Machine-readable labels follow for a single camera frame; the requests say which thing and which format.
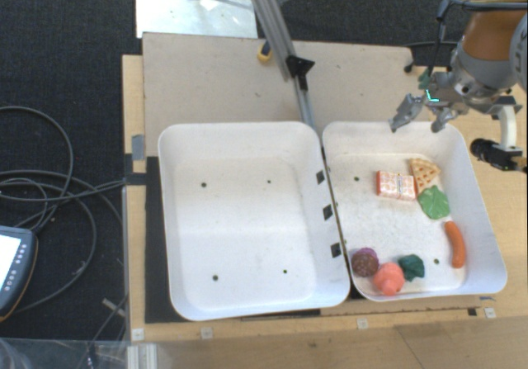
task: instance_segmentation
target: metal bracket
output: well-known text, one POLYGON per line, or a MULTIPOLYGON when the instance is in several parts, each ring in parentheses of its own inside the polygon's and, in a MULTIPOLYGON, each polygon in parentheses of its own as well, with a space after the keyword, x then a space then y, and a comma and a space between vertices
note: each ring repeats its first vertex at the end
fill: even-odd
POLYGON ((286 65, 290 71, 291 77, 297 77, 299 80, 299 87, 303 92, 308 91, 308 82, 306 81, 306 74, 315 65, 314 61, 309 61, 304 58, 299 58, 295 55, 289 55, 286 58, 286 65))

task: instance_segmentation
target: toy food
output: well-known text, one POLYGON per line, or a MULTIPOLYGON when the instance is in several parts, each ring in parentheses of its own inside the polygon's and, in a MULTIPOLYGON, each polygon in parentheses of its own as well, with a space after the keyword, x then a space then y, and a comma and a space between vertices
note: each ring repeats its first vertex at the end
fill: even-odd
POLYGON ((382 197, 413 201, 416 199, 414 177, 378 171, 376 173, 376 193, 382 197))
POLYGON ((402 268, 403 276, 407 281, 412 281, 416 277, 424 278, 426 274, 423 261, 416 254, 398 259, 398 265, 402 268))
POLYGON ((405 282, 402 268, 396 263, 384 263, 374 275, 374 285, 384 296, 394 296, 405 282))
POLYGON ((422 210, 432 220, 439 220, 450 213, 447 196, 437 186, 426 188, 418 196, 418 201, 422 210))
POLYGON ((352 255, 352 271, 358 277, 371 277, 378 270, 380 262, 378 255, 372 248, 360 248, 352 255))
POLYGON ((409 162, 411 164, 411 173, 416 183, 417 194, 419 195, 431 184, 441 170, 438 165, 425 159, 411 158, 409 162))
POLYGON ((451 266, 455 268, 463 267, 465 264, 465 244, 462 233, 455 222, 448 220, 445 225, 445 233, 449 238, 451 247, 453 248, 453 258, 451 259, 451 266))

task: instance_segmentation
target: toy pizza slice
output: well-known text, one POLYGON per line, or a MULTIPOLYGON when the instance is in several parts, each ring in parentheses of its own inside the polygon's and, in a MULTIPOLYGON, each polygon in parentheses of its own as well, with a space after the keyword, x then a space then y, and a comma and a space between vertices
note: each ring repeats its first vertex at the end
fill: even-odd
POLYGON ((411 172, 416 183, 417 194, 420 195, 441 170, 438 165, 425 159, 412 158, 410 159, 410 163, 411 172))

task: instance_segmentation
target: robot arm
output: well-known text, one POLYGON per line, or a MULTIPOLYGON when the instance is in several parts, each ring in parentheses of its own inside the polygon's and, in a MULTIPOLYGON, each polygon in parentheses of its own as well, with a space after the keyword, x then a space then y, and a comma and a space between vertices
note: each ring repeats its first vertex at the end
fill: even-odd
POLYGON ((516 83, 526 92, 526 0, 444 0, 438 20, 452 3, 474 11, 464 36, 451 56, 451 71, 422 75, 421 96, 408 94, 389 120, 391 129, 412 121, 423 106, 435 115, 431 129, 438 132, 446 122, 475 109, 501 121, 501 143, 475 140, 471 151, 480 159, 503 169, 526 170, 522 150, 515 147, 515 114, 521 109, 508 93, 516 83))

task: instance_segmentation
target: device screen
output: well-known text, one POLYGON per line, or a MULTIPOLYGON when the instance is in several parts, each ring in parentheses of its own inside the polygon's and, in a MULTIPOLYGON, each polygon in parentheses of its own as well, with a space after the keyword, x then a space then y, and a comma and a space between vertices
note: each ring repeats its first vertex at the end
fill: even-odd
POLYGON ((20 243, 20 239, 0 234, 0 286, 6 281, 20 243))

